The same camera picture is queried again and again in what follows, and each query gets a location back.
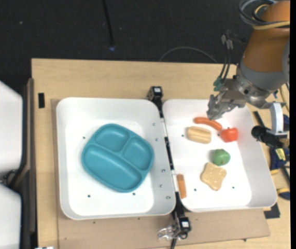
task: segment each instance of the red tomato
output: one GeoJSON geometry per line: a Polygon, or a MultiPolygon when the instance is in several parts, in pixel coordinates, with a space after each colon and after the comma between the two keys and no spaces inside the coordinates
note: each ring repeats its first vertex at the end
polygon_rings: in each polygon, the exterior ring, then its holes
{"type": "Polygon", "coordinates": [[[224,142],[236,141],[238,137],[238,130],[235,127],[224,129],[220,132],[220,137],[224,140],[224,142]]]}

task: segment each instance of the toy bread slice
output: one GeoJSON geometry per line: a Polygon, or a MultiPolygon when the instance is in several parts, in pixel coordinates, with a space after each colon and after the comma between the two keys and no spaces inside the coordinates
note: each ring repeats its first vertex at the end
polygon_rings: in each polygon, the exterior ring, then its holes
{"type": "Polygon", "coordinates": [[[226,176],[226,170],[212,162],[208,162],[201,174],[201,181],[206,183],[214,191],[218,191],[226,176]]]}
{"type": "Polygon", "coordinates": [[[187,138],[195,142],[208,144],[211,142],[211,132],[201,127],[190,127],[187,130],[187,138]]]}

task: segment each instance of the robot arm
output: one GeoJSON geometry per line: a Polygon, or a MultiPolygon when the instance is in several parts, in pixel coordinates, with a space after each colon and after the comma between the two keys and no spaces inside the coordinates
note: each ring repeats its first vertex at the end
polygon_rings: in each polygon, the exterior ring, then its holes
{"type": "Polygon", "coordinates": [[[231,79],[219,79],[220,84],[211,95],[207,115],[219,119],[226,112],[249,103],[259,109],[270,109],[274,134],[282,133],[280,118],[284,103],[271,103],[266,98],[289,82],[290,1],[242,0],[239,4],[241,19],[254,31],[231,79]],[[244,10],[252,3],[260,3],[252,16],[244,10]],[[260,10],[265,9],[261,18],[260,10]]]}

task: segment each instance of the orange sausage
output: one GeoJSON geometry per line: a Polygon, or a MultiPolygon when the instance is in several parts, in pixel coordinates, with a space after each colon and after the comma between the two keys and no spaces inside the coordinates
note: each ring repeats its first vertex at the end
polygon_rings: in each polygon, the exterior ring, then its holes
{"type": "Polygon", "coordinates": [[[202,123],[204,125],[208,125],[213,127],[214,129],[220,131],[222,129],[222,125],[215,120],[210,120],[207,117],[195,117],[194,123],[202,123]]]}

